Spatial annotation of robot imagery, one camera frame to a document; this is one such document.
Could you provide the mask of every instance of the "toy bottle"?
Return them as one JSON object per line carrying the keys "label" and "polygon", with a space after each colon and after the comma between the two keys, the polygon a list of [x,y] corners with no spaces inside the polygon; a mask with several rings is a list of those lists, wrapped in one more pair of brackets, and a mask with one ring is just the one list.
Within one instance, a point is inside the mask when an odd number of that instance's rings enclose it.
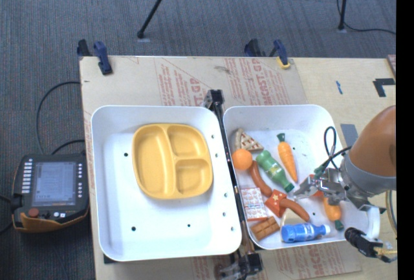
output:
{"label": "toy bottle", "polygon": [[328,225],[315,226],[309,222],[281,227],[282,240],[285,242],[310,241],[331,232]]}
{"label": "toy bottle", "polygon": [[294,188],[293,183],[287,180],[285,170],[267,150],[263,150],[256,156],[256,162],[265,170],[269,178],[281,184],[287,193]]}

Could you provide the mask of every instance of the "touchscreen display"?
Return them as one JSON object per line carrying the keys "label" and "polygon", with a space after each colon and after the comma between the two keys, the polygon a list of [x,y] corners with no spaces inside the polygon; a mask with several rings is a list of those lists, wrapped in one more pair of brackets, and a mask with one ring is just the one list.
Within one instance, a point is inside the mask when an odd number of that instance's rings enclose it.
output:
{"label": "touchscreen display", "polygon": [[38,162],[33,206],[75,205],[75,162]]}

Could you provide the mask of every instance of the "toy carrot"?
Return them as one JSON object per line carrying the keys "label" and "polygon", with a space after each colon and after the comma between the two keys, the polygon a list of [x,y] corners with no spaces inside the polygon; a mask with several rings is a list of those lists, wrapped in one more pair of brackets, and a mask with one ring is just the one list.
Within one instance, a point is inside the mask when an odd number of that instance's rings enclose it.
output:
{"label": "toy carrot", "polygon": [[323,207],[325,208],[326,216],[330,221],[335,223],[336,230],[340,231],[343,229],[343,224],[341,222],[342,210],[339,205],[330,205],[328,202],[328,197],[323,196]]}
{"label": "toy carrot", "polygon": [[278,134],[279,144],[278,144],[278,151],[280,159],[285,166],[286,170],[289,172],[290,177],[293,179],[294,182],[298,182],[298,174],[296,173],[296,163],[293,157],[293,151],[290,146],[285,141],[285,134],[280,133]]}

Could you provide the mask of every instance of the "black tape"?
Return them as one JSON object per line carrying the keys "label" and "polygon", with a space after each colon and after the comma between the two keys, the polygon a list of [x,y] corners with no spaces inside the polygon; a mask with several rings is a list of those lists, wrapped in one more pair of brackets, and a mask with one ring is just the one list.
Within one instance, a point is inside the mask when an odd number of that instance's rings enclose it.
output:
{"label": "black tape", "polygon": [[384,88],[382,88],[382,86],[395,85],[395,80],[393,78],[375,79],[373,83],[379,97],[386,97],[386,92],[384,91]]}

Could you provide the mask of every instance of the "blue bottle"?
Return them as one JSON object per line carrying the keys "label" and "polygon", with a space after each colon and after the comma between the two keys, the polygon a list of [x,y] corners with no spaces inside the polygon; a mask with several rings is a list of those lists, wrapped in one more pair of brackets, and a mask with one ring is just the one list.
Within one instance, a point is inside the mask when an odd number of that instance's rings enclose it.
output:
{"label": "blue bottle", "polygon": [[328,225],[315,226],[309,222],[295,225],[284,225],[281,228],[282,240],[285,242],[298,242],[315,240],[331,232]]}

